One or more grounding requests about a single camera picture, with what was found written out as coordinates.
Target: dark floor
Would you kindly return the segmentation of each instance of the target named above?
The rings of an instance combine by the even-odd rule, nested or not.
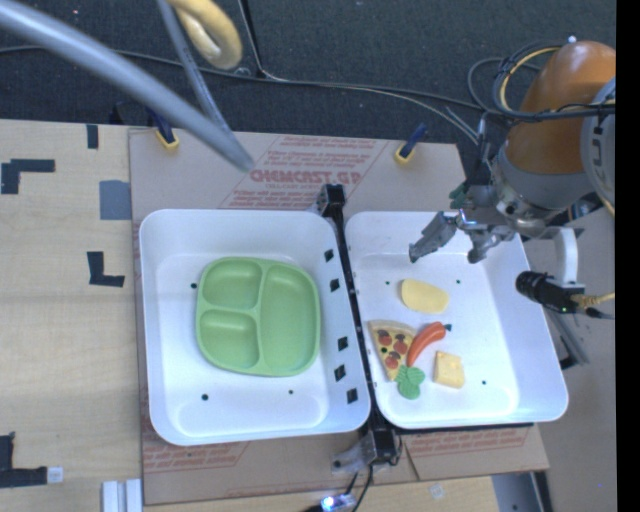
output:
[[[22,3],[66,21],[105,45],[176,60],[153,0],[39,0]],[[451,109],[476,128],[483,108],[470,95],[467,78],[485,106],[498,60],[541,40],[570,35],[616,45],[617,7],[612,0],[219,0],[244,39],[236,78],[207,74],[211,93],[236,131],[405,139],[420,122],[431,142],[455,143],[469,172],[476,146],[440,115],[389,94],[248,80],[259,76],[251,51],[253,25],[262,69],[289,81],[361,84],[419,91],[418,100],[448,114]],[[25,41],[0,32],[0,118],[109,123],[120,105],[125,124],[147,124],[138,103],[111,85],[40,50],[8,49]],[[131,57],[180,96],[196,105],[178,66]],[[196,55],[199,64],[206,66]],[[512,79],[521,98],[530,83]],[[489,124],[498,146],[504,124]]]

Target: yellow cable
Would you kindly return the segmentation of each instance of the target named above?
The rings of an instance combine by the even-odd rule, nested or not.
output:
[[[607,211],[611,214],[611,216],[615,219],[616,218],[616,209],[615,206],[613,206],[609,201],[607,201],[604,197],[600,198],[600,201],[602,201],[602,204],[604,204],[605,208],[607,209]]]
[[[505,77],[502,81],[502,83],[500,84],[500,91],[499,91],[499,97],[500,97],[500,101],[502,103],[502,106],[513,112],[513,109],[509,106],[509,104],[507,103],[507,84],[509,82],[509,80],[511,79],[511,76],[513,76],[513,74],[518,70],[518,68],[520,66],[522,66],[523,64],[525,64],[526,62],[528,62],[529,60],[533,59],[534,57],[537,57],[538,55],[542,55],[543,53],[549,53],[549,52],[555,52],[558,51],[560,48],[562,48],[561,46],[550,46],[547,48],[541,48],[539,50],[536,50],[534,52],[529,53],[528,55],[525,55],[524,57],[522,57],[518,62],[516,62],[513,66],[513,68],[511,70],[509,70],[509,72],[507,74],[505,74]],[[611,106],[611,105],[615,105],[616,104],[616,100],[615,98],[613,99],[608,99],[607,101],[604,101],[602,103],[588,103],[586,105],[571,105],[571,106],[567,106],[565,107],[563,110],[567,111],[572,111],[572,110],[585,110],[586,107],[598,107],[598,106]],[[549,110],[549,112],[559,112],[559,110]]]
[[[571,300],[577,303],[581,308],[589,308],[592,306],[597,306],[598,304],[602,304],[608,300],[613,300],[616,298],[616,293],[606,293],[604,295],[572,295]]]

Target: cheese block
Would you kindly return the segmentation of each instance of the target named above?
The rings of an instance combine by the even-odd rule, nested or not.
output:
[[[464,385],[464,369],[460,356],[437,351],[433,381],[452,388],[461,388]]]
[[[393,381],[405,364],[416,330],[393,320],[371,320],[367,326],[387,378]]]

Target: toy food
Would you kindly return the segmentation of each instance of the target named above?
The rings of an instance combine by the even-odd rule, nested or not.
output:
[[[413,366],[422,351],[431,343],[444,338],[447,331],[451,330],[451,324],[433,322],[422,329],[414,338],[409,353],[407,354],[407,366]]]
[[[433,381],[452,388],[461,388],[464,385],[464,369],[460,356],[436,352]]]
[[[449,305],[447,292],[417,279],[404,279],[400,285],[400,295],[405,306],[421,313],[442,313]]]
[[[402,365],[396,377],[398,392],[409,400],[415,400],[420,396],[420,384],[425,378],[426,375],[420,368]]]
[[[393,320],[368,322],[376,352],[389,380],[395,380],[416,335],[413,327]]]

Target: gray pipe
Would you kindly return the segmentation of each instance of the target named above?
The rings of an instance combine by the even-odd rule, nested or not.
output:
[[[242,171],[253,159],[233,137],[139,67],[69,25],[31,7],[0,0],[0,28],[42,46],[120,88],[183,127]]]
[[[209,88],[202,77],[202,73],[200,73],[198,66],[193,60],[193,55],[191,54],[187,40],[182,33],[180,22],[178,21],[173,7],[165,2],[165,0],[156,0],[156,3],[158,4],[158,9],[160,10],[164,26],[167,29],[167,33],[171,38],[171,42],[178,54],[180,62],[182,62],[182,67],[185,70],[187,79],[191,84],[191,88],[196,95],[198,103],[200,103],[202,111],[220,128],[229,133],[231,137],[234,137],[229,125],[224,120],[224,117],[222,117],[222,113],[211,96]]]

